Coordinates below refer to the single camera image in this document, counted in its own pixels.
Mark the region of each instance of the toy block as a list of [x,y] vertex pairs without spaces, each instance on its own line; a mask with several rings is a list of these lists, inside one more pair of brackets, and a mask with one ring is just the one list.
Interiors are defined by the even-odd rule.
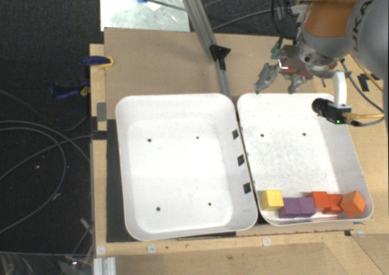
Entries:
[[265,190],[260,196],[260,202],[264,211],[277,211],[284,206],[281,190]]
[[298,199],[300,203],[301,214],[299,217],[309,218],[316,213],[316,207],[313,197],[301,197]]
[[342,200],[339,206],[346,212],[348,217],[353,217],[355,215],[361,214],[365,210],[366,201],[360,195],[360,193],[355,190],[346,195],[343,195]]
[[278,211],[280,218],[295,218],[301,215],[298,198],[284,198],[284,206]]
[[328,194],[329,208],[323,210],[324,214],[339,214],[343,210],[339,206],[340,201],[342,200],[341,194]]
[[314,199],[317,212],[322,212],[324,209],[329,208],[327,192],[311,192],[307,197],[312,197]]

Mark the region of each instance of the white tray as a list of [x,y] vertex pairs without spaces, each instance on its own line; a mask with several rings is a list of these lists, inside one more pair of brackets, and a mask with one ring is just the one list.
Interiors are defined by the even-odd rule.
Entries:
[[248,229],[258,209],[233,103],[131,96],[116,107],[125,224],[138,240]]
[[365,211],[353,218],[316,213],[311,218],[282,219],[277,211],[261,215],[273,225],[366,219],[373,201],[346,125],[334,125],[311,108],[328,94],[245,94],[238,100],[240,124],[256,192],[280,189],[284,197],[311,191],[358,190]]

